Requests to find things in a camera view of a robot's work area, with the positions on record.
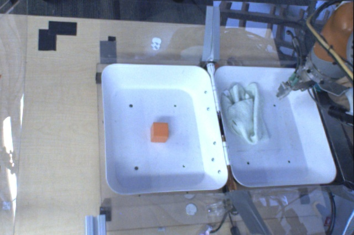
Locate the white plastic tray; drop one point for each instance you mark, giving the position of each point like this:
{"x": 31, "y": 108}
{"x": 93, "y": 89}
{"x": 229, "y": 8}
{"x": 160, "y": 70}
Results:
{"x": 290, "y": 145}
{"x": 155, "y": 84}

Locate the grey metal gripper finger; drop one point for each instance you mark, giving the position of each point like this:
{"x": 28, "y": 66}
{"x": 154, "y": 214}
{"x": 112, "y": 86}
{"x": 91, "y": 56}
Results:
{"x": 282, "y": 90}

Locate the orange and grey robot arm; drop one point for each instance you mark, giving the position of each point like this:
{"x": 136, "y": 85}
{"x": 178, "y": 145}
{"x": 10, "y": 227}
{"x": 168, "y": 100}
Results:
{"x": 337, "y": 23}

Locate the pale green towel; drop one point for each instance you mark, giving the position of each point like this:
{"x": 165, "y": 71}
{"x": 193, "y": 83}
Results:
{"x": 244, "y": 113}

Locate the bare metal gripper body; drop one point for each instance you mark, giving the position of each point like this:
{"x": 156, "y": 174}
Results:
{"x": 309, "y": 77}

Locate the orange cube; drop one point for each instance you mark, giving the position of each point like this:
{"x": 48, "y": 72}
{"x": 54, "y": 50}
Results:
{"x": 159, "y": 132}

